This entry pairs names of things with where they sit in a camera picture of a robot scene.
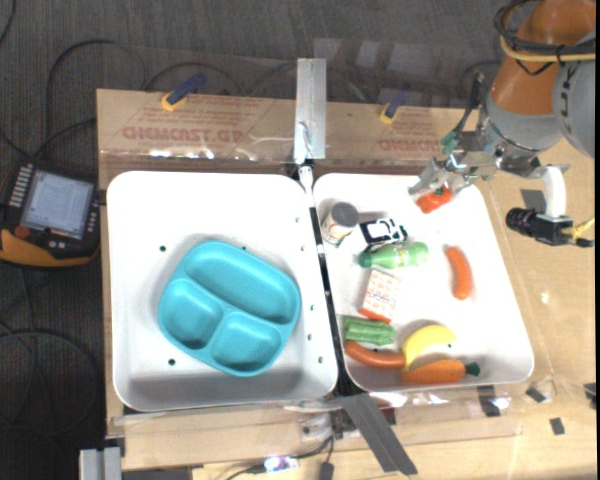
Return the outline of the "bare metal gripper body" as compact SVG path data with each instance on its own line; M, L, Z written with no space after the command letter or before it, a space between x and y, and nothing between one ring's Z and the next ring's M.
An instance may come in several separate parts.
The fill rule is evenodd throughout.
M451 132L445 137L445 168L466 179L488 179L498 170L528 178L540 167L536 151L496 132Z

